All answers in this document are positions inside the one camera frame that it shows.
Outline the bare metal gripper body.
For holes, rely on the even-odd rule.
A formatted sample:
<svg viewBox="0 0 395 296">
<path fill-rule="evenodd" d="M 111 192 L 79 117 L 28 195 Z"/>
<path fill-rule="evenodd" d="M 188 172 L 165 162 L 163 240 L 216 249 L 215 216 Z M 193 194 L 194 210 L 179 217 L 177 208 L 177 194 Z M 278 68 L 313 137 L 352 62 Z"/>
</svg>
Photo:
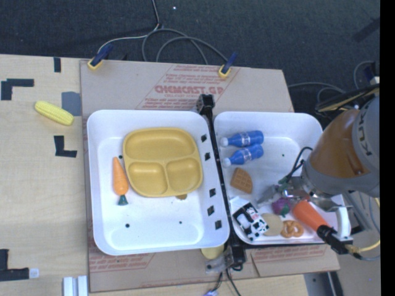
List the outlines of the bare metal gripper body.
<svg viewBox="0 0 395 296">
<path fill-rule="evenodd" d="M 308 200 L 309 194 L 304 189 L 304 184 L 300 176 L 287 177 L 278 181 L 278 192 L 289 200 Z"/>
</svg>

